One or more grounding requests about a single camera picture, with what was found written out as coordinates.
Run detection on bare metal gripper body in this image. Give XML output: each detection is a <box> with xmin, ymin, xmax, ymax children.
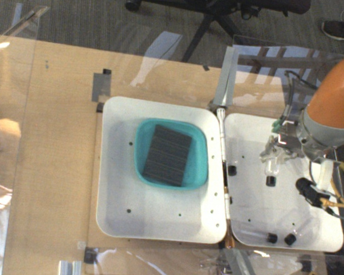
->
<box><xmin>274</xmin><ymin>119</ymin><xmax>313</xmax><ymax>161</ymax></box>

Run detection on thin black and white rod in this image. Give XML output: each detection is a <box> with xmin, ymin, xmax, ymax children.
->
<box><xmin>206</xmin><ymin>107</ymin><xmax>242</xmax><ymax>222</ymax></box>

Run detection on white plastic tray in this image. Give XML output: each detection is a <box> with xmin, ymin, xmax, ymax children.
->
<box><xmin>211</xmin><ymin>111</ymin><xmax>344</xmax><ymax>256</ymax></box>
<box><xmin>90</xmin><ymin>94</ymin><xmax>240</xmax><ymax>249</ymax></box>

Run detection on teal plastic bowl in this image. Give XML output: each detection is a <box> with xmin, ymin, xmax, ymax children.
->
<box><xmin>130</xmin><ymin>116</ymin><xmax>214</xmax><ymax>194</ymax></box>

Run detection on black ribbed rectangular block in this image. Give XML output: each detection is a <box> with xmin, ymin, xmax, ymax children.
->
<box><xmin>141</xmin><ymin>123</ymin><xmax>194</xmax><ymax>188</ymax></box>

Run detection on black office chair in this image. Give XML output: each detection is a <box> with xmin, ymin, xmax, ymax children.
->
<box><xmin>120</xmin><ymin>0</ymin><xmax>312</xmax><ymax>75</ymax></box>

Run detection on black cylinder on white bracket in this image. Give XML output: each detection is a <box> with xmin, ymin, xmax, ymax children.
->
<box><xmin>293</xmin><ymin>156</ymin><xmax>343</xmax><ymax>209</ymax></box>

